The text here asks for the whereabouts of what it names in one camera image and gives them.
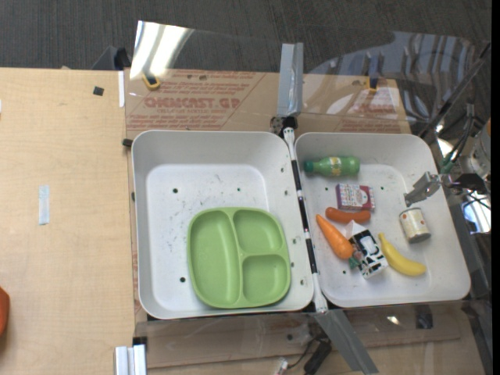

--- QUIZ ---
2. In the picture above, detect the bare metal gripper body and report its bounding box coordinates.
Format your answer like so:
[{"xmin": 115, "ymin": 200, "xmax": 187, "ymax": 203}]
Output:
[{"xmin": 440, "ymin": 172, "xmax": 490, "ymax": 195}]

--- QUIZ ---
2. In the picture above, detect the yellow banana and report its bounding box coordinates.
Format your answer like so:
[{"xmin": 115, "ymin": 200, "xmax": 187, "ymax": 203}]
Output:
[{"xmin": 377, "ymin": 232, "xmax": 427, "ymax": 277}]

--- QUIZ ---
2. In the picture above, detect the thin black and white rod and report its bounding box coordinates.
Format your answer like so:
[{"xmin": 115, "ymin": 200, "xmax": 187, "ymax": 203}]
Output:
[{"xmin": 281, "ymin": 127, "xmax": 329, "ymax": 314}]

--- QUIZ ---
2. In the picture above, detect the pink and white carton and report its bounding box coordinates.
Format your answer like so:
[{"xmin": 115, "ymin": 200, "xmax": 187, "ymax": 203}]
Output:
[{"xmin": 334, "ymin": 183, "xmax": 376, "ymax": 212}]

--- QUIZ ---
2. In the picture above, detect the white can with orange dots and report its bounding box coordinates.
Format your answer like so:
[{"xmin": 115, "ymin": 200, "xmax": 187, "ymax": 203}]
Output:
[{"xmin": 398, "ymin": 207, "xmax": 432, "ymax": 244}]

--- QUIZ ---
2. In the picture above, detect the brown cardboard board red print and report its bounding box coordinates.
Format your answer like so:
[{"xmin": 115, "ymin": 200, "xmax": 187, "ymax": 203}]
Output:
[{"xmin": 123, "ymin": 67, "xmax": 462, "ymax": 370}]

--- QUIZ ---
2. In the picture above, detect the white plastic tray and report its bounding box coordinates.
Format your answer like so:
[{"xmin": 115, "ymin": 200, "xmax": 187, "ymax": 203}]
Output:
[
  {"xmin": 130, "ymin": 129, "xmax": 316, "ymax": 320},
  {"xmin": 294, "ymin": 131, "xmax": 472, "ymax": 309}
]

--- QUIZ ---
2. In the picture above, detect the orange sausage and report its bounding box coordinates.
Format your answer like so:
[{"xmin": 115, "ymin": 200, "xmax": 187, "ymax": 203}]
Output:
[{"xmin": 324, "ymin": 206, "xmax": 372, "ymax": 225}]

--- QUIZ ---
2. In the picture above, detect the orange carrot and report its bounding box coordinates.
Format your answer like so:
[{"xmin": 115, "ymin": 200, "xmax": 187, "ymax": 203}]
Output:
[{"xmin": 315, "ymin": 213, "xmax": 355, "ymax": 260}]

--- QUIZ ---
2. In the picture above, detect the green plastic bottle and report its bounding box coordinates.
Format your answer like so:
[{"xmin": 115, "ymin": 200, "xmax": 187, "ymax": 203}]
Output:
[{"xmin": 303, "ymin": 155, "xmax": 361, "ymax": 178}]

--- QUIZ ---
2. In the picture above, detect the green divided plate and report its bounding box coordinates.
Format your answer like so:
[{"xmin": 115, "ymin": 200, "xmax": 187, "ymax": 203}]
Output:
[{"xmin": 187, "ymin": 206, "xmax": 292, "ymax": 310}]

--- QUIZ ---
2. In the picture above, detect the black and white milk carton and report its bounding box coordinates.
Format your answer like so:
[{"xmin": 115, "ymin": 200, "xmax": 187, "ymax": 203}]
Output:
[{"xmin": 345, "ymin": 220, "xmax": 390, "ymax": 280}]

